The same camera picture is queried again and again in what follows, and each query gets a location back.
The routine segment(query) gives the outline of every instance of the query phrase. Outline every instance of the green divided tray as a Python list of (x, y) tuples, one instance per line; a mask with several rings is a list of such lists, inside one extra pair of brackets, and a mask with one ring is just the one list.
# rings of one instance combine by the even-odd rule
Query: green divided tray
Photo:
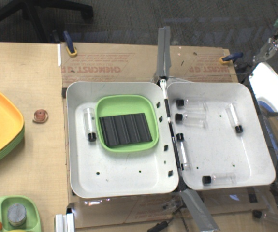
[[(18, 227), (14, 227), (8, 222), (7, 212), (11, 205), (20, 203), (26, 208), (26, 222)], [(26, 232), (41, 232), (40, 216), (35, 203), (28, 197), (21, 195), (0, 197), (0, 222), (1, 232), (11, 230), (26, 230)]]
[(20, 133), (0, 151), (0, 160), (9, 154), (24, 138), (25, 127), (23, 126)]
[[(100, 117), (138, 114), (144, 113), (146, 116), (148, 128), (152, 137), (152, 141), (130, 144), (118, 145), (108, 147), (104, 143), (103, 134), (100, 126)], [(134, 152), (147, 150), (152, 148), (159, 139), (159, 131), (157, 125), (157, 118), (151, 102), (140, 95), (112, 95), (101, 98), (95, 109), (96, 126), (98, 131), (99, 140), (102, 146), (113, 152)]]

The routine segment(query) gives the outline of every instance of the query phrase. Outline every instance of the wooden table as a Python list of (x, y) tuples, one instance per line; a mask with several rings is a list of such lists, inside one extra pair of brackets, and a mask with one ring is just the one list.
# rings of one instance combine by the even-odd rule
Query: wooden table
[[(0, 197), (24, 195), (31, 198), (37, 205), (43, 232), (54, 231), (54, 216), (65, 214), (69, 204), (62, 84), (56, 45), (0, 43), (0, 92), (21, 111), (25, 121), (23, 141), (0, 161)], [(48, 112), (46, 123), (32, 121), (37, 109)], [(262, 187), (262, 193), (266, 191), (268, 187)], [(267, 198), (276, 210), (269, 192)], [(249, 211), (213, 217), (222, 231), (278, 231), (278, 225), (253, 221)], [(152, 221), (78, 231), (141, 232), (155, 224)], [(198, 231), (192, 218), (186, 218), (186, 224), (190, 231)], [(167, 229), (170, 232), (184, 230), (180, 218)]]

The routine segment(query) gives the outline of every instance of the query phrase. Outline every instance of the white plastic part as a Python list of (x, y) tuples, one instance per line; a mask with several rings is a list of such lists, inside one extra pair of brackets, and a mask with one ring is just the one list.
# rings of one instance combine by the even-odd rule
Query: white plastic part
[[(269, 185), (275, 179), (269, 149), (249, 90), (239, 83), (171, 83), (167, 87), (171, 114), (180, 113), (176, 100), (187, 95), (201, 97), (208, 107), (206, 127), (173, 123), (175, 134), (183, 133), (192, 168), (182, 171), (188, 187), (194, 190)], [(237, 134), (228, 119), (226, 107), (235, 104), (243, 125)], [(202, 177), (213, 173), (234, 173), (236, 181), (204, 185)]]
[[(142, 95), (153, 104), (159, 129), (158, 143), (138, 152), (111, 152), (99, 140), (86, 140), (83, 110), (117, 94)], [(154, 83), (76, 82), (67, 89), (70, 183), (82, 198), (169, 193), (178, 185), (175, 154), (162, 90)]]
[(278, 113), (278, 74), (268, 63), (259, 63), (249, 77), (255, 97)]

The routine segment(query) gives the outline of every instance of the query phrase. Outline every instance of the gray carpet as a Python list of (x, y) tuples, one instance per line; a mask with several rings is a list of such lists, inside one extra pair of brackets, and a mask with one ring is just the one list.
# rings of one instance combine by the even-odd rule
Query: gray carpet
[[(0, 0), (0, 8), (11, 0)], [(171, 44), (223, 47), (243, 52), (251, 63), (275, 29), (278, 0), (70, 0), (93, 6), (94, 18), (80, 12), (38, 8), (47, 36), (67, 30), (77, 42), (157, 44), (158, 28), (171, 27)], [(0, 42), (39, 42), (17, 12), (0, 22)]]

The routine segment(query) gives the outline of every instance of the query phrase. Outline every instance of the small round object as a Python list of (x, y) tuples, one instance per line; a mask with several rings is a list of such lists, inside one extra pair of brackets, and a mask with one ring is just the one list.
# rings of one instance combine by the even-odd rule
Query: small round object
[(33, 114), (33, 121), (36, 123), (45, 123), (48, 119), (47, 111), (44, 109), (39, 109)]
[(176, 121), (182, 121), (183, 120), (183, 115), (182, 114), (176, 114), (175, 119), (176, 119)]
[(253, 217), (258, 218), (258, 219), (260, 219), (261, 216), (263, 215), (262, 211), (259, 211), (259, 210), (253, 210), (252, 213), (253, 213)]
[(242, 133), (243, 132), (243, 127), (242, 126), (236, 126), (235, 127), (235, 132), (236, 133)]
[(8, 209), (8, 221), (14, 227), (22, 225), (26, 221), (26, 208), (20, 203), (11, 205)]
[(90, 142), (95, 142), (97, 140), (96, 133), (94, 133), (94, 132), (89, 133), (88, 134), (88, 140)]
[(185, 102), (184, 102), (183, 99), (178, 99), (178, 100), (176, 100), (176, 105), (177, 105), (177, 106), (184, 106), (184, 104), (185, 104)]
[(178, 133), (178, 134), (176, 135), (176, 140), (177, 140), (178, 142), (184, 141), (184, 134)]
[(203, 177), (202, 177), (202, 183), (203, 183), (204, 185), (206, 185), (206, 184), (211, 184), (211, 183), (212, 183), (212, 178), (211, 178), (211, 176), (203, 176)]

